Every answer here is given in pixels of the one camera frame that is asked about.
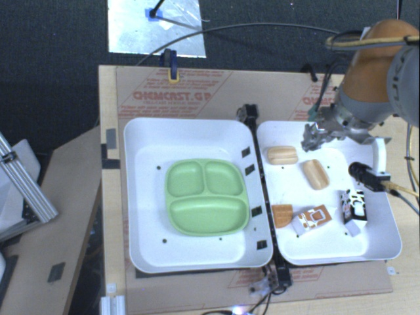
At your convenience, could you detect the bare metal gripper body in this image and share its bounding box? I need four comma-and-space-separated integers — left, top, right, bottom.
315, 105, 375, 145

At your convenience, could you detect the thin black rod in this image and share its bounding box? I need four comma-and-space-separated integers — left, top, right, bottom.
249, 116, 286, 275

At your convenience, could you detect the black cylinder on white bracket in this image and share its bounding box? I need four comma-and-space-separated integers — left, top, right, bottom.
348, 137, 392, 192

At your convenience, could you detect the white plastic tray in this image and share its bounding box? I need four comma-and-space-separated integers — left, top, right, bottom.
123, 117, 274, 274
256, 120, 403, 266

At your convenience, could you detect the brown cardboard board red print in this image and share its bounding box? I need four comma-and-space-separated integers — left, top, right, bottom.
115, 66, 394, 315

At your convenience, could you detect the orange toy biscuit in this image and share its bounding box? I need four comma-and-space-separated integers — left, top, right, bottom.
271, 203, 294, 229

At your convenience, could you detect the tan toy bread roll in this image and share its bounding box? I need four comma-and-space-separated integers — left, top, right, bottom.
302, 159, 330, 190
266, 145, 299, 166

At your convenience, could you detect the black and white carton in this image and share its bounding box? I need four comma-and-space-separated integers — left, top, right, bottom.
339, 189, 368, 237

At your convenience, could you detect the brown and white carton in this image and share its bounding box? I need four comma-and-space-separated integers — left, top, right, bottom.
291, 204, 332, 236

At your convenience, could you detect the black block with thin wires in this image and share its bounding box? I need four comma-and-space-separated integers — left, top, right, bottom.
274, 263, 292, 290
236, 103, 259, 123

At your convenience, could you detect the green divided plate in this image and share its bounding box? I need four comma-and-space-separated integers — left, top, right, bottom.
164, 158, 251, 238

